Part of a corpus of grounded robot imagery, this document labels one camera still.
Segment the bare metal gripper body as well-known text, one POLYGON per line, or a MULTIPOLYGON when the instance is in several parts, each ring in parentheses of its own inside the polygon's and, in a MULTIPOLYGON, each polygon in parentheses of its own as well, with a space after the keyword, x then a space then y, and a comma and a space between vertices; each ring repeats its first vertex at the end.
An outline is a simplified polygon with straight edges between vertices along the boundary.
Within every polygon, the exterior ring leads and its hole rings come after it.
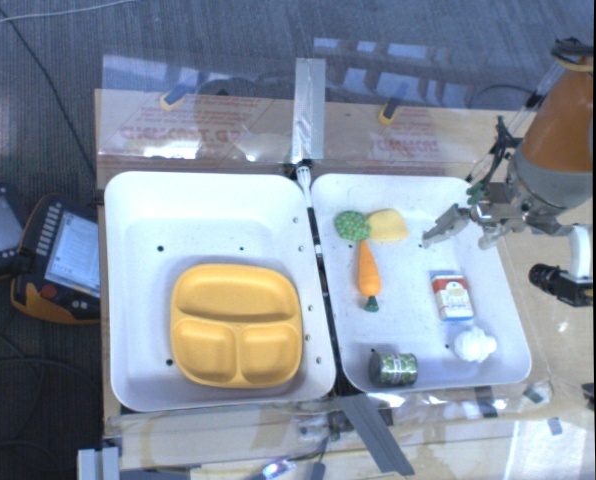
POLYGON ((468 189, 469 215, 488 234, 499 235, 531 228, 550 236, 565 236, 574 224, 562 224, 564 208, 534 195, 522 184, 478 182, 468 189))

